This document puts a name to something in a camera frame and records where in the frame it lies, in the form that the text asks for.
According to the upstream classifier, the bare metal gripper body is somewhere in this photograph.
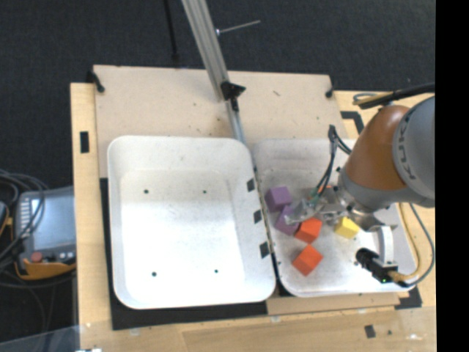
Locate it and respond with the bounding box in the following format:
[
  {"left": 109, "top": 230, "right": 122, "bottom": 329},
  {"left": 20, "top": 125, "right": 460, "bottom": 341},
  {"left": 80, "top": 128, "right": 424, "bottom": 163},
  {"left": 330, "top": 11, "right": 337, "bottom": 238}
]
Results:
[{"left": 306, "top": 191, "right": 377, "bottom": 230}]

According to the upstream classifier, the orange cube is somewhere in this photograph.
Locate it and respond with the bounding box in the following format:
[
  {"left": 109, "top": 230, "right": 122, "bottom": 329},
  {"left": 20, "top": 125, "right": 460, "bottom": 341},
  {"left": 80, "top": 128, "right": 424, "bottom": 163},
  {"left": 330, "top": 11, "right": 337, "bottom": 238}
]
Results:
[
  {"left": 292, "top": 244, "right": 324, "bottom": 277},
  {"left": 294, "top": 217, "right": 323, "bottom": 244}
]

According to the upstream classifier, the black cylinder on white bracket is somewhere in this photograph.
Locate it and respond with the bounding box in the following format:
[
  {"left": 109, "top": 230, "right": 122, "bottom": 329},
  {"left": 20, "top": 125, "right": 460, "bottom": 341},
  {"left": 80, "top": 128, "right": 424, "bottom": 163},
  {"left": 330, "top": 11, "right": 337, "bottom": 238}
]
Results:
[{"left": 355, "top": 224, "right": 399, "bottom": 285}]

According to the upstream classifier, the white plastic tray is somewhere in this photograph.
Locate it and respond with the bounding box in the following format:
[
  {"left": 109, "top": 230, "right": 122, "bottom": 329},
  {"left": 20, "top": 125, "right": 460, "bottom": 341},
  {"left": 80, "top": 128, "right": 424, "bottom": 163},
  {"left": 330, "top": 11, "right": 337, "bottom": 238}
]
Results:
[
  {"left": 251, "top": 137, "right": 418, "bottom": 298},
  {"left": 107, "top": 135, "right": 277, "bottom": 310}
]

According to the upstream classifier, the pale wood board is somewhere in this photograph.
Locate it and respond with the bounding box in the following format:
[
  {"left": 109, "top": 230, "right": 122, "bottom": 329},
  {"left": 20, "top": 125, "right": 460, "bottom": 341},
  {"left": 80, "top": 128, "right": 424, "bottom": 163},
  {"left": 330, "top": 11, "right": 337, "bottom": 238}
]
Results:
[{"left": 92, "top": 64, "right": 401, "bottom": 315}]

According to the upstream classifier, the yellow cube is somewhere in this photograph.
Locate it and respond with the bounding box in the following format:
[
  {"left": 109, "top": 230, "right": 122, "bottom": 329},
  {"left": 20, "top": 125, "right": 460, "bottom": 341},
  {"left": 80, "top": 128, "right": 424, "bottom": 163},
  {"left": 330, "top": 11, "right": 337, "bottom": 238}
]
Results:
[{"left": 333, "top": 216, "right": 361, "bottom": 240}]

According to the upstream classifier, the purple cube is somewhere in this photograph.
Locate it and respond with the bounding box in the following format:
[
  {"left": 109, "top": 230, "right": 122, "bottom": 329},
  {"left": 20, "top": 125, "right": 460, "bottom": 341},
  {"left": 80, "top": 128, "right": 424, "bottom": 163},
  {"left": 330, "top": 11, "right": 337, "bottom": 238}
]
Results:
[
  {"left": 274, "top": 204, "right": 301, "bottom": 236},
  {"left": 264, "top": 186, "right": 293, "bottom": 213}
]

